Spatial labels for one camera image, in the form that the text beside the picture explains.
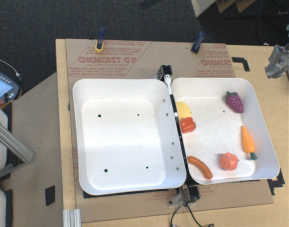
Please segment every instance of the toy bell pepper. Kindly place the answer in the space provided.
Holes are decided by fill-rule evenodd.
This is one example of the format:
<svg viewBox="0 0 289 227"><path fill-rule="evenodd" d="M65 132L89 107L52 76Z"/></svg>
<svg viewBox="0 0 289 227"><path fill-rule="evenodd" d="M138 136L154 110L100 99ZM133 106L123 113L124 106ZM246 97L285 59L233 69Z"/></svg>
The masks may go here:
<svg viewBox="0 0 289 227"><path fill-rule="evenodd" d="M182 133L192 132L196 128L196 124L193 121L192 117L187 117L180 121L181 131Z"/></svg>

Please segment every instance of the dark carpet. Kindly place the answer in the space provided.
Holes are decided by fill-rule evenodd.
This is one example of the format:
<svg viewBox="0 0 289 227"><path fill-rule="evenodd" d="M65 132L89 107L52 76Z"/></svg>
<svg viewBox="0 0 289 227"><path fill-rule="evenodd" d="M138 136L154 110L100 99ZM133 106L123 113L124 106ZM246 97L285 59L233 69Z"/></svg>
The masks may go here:
<svg viewBox="0 0 289 227"><path fill-rule="evenodd" d="M0 59L20 72L25 93L56 71L57 38L97 38L103 26L105 39L191 42L204 31L206 43L285 45L289 15L279 11L289 0L257 0L242 13L214 4L198 18L191 0L0 0Z"/></svg>

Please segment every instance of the toy vegetable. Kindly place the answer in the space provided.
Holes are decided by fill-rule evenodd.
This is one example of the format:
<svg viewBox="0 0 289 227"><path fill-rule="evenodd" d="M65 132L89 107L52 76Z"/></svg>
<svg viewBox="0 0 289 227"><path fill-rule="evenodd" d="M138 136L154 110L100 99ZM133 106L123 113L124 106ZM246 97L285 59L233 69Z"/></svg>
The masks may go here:
<svg viewBox="0 0 289 227"><path fill-rule="evenodd" d="M187 117L191 117L191 110L186 103L176 102L179 122Z"/></svg>
<svg viewBox="0 0 289 227"><path fill-rule="evenodd" d="M220 158L220 165L225 170L235 170L238 165L238 158L234 154L226 153Z"/></svg>
<svg viewBox="0 0 289 227"><path fill-rule="evenodd" d="M187 161L188 163L193 164L196 167L198 167L206 179L210 180L213 177L212 176L213 174L210 171L210 169L207 167L207 165L203 163L201 160L199 160L198 158L189 156L187 157Z"/></svg>
<svg viewBox="0 0 289 227"><path fill-rule="evenodd" d="M249 134L247 128L244 125L241 126L241 131L242 131L242 145L245 152L250 154L251 160L256 160L257 156L254 153L256 147L251 135Z"/></svg>
<svg viewBox="0 0 289 227"><path fill-rule="evenodd" d="M243 113L243 104L241 98L239 97L238 93L233 92L226 92L226 103L228 106L236 113Z"/></svg>
<svg viewBox="0 0 289 227"><path fill-rule="evenodd" d="M194 123L192 117L187 117L187 118L181 120L180 126L181 126L181 132L182 133L192 132L196 128L196 124Z"/></svg>

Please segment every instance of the toy sausage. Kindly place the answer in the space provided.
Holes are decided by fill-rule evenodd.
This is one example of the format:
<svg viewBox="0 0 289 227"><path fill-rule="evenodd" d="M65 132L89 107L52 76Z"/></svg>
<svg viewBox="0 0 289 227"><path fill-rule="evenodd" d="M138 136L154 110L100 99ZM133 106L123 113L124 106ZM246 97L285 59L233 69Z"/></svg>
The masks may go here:
<svg viewBox="0 0 289 227"><path fill-rule="evenodd" d="M189 156L187 157L187 161L188 163L193 164L196 167L198 167L206 179L210 180L213 177L212 176L213 174L210 171L210 169L207 167L207 165L203 163L201 160L199 160L198 158Z"/></svg>

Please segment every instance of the toy carrot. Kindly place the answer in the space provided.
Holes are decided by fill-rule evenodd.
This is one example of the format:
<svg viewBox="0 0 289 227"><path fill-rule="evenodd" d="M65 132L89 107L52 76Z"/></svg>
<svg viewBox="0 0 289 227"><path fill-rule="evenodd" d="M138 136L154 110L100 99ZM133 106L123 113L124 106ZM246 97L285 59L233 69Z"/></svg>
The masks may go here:
<svg viewBox="0 0 289 227"><path fill-rule="evenodd" d="M252 137L250 136L247 128L244 125L241 126L241 131L242 131L242 145L245 152L250 153L251 160L256 160L257 156L254 153L256 147Z"/></svg>

